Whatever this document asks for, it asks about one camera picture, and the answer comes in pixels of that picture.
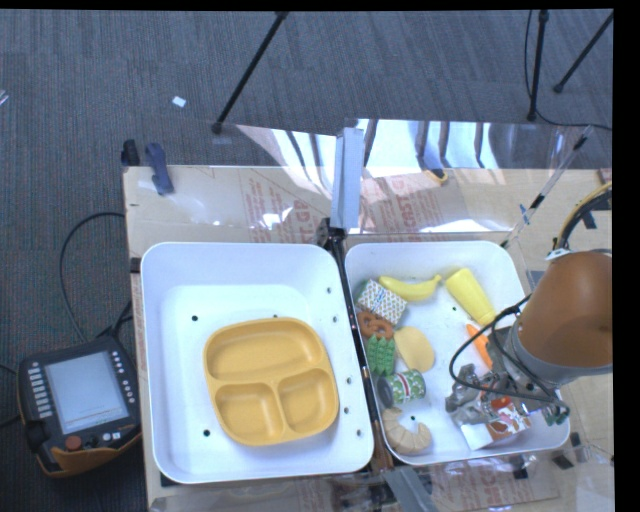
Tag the white plastic tray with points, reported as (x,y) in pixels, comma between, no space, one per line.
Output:
(450,350)
(175,375)

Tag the tan croissant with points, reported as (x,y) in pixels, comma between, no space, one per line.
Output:
(400,440)

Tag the orange carrot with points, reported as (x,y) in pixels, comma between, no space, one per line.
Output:
(479,345)

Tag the brown pretzel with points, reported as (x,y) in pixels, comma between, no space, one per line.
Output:
(365,325)

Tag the green ridged toy food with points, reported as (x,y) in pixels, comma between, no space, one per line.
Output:
(380,355)

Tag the white carton green yellow pattern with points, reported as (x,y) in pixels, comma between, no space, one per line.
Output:
(382,301)

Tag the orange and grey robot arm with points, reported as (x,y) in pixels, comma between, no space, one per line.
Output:
(565,310)

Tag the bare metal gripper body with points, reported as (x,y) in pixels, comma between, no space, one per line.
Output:
(510,386)

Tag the yellow banana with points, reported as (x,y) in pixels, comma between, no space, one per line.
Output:
(407,290)

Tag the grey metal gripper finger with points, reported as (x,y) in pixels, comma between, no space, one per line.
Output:
(462,385)
(469,416)

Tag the white carton orange red print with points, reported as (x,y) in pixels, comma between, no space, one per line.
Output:
(500,425)

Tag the pale yellow crisp slice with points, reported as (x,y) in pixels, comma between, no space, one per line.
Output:
(414,349)

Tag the yellow squeeze bottle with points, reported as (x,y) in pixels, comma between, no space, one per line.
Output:
(469,295)

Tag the yellow divided plate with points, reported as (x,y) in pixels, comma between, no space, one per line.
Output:
(270,380)

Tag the brown cardboard board red print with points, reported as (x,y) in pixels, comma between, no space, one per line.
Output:
(200,210)

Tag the green and white can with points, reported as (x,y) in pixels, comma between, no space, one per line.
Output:
(407,387)

